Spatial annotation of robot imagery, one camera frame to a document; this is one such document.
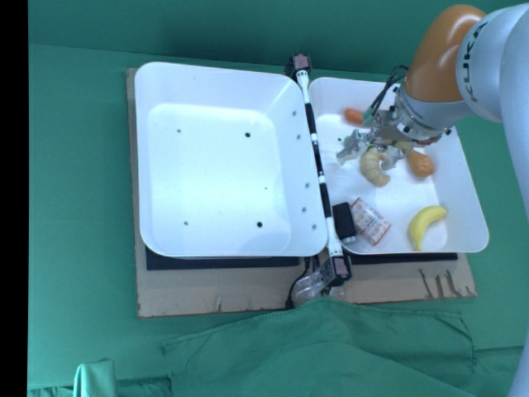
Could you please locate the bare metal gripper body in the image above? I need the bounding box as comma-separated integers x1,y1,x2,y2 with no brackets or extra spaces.
369,94,440,151

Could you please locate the tan toy croissant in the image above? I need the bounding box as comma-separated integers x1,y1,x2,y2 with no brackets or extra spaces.
359,146,392,188

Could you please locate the black and white thin rod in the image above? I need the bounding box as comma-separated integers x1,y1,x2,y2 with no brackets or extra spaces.
295,69,344,259

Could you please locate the white plastic tray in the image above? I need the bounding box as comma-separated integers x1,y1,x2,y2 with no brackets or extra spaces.
307,76,490,256
134,60,329,258

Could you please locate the orange and white packet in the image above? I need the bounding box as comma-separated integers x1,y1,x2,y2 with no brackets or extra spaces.
350,197,393,246

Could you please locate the yellow banana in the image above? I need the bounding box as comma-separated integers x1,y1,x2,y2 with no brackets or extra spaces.
408,204,450,252

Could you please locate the black box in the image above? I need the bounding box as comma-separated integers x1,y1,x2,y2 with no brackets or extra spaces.
331,201,358,245

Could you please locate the brown cardboard board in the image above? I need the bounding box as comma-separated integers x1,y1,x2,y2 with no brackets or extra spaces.
125,67,478,319

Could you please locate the green cloth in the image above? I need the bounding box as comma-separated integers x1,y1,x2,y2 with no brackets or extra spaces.
27,296,529,397

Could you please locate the black block with wires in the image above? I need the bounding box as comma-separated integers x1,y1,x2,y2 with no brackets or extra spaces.
288,53,312,73
329,255,353,281

